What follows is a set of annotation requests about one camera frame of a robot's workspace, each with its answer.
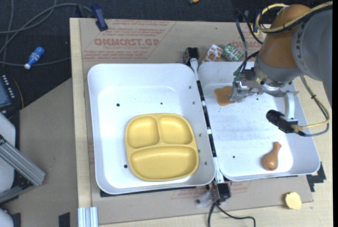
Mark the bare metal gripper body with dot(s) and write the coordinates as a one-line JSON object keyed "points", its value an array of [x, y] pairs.
{"points": [[253, 86]]}

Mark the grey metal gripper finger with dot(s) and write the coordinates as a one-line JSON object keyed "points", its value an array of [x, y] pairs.
{"points": [[239, 96], [233, 95]]}

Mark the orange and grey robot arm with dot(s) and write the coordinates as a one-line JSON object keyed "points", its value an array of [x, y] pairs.
{"points": [[280, 43]]}

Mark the brown toy bread slice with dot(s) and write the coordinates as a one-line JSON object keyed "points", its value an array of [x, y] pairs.
{"points": [[222, 95]]}

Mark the white plastic tray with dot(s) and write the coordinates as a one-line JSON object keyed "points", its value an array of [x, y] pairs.
{"points": [[243, 128], [111, 94]]}

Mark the green and red carton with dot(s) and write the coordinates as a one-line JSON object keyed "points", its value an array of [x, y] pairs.
{"points": [[232, 52]]}

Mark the thin black and white rod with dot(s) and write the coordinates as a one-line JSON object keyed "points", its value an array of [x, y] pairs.
{"points": [[208, 128]]}

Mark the orange and white carton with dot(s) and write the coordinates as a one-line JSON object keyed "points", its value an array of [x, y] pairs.
{"points": [[212, 54]]}

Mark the brown toy chicken drumstick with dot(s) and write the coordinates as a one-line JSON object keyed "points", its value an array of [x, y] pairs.
{"points": [[270, 160]]}

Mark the yellow divided plate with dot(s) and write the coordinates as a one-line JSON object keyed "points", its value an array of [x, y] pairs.
{"points": [[161, 146]]}

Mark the brown cardboard board red print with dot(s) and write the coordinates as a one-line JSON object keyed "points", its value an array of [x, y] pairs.
{"points": [[132, 41]]}

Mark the yellow toy biscuit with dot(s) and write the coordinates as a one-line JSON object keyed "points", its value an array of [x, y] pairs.
{"points": [[293, 200]]}

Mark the blue plastic bottle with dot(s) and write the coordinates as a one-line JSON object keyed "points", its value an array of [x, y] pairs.
{"points": [[35, 55]]}

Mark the black cylinder on white bracket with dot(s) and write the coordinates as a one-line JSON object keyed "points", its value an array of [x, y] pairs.
{"points": [[280, 120]]}

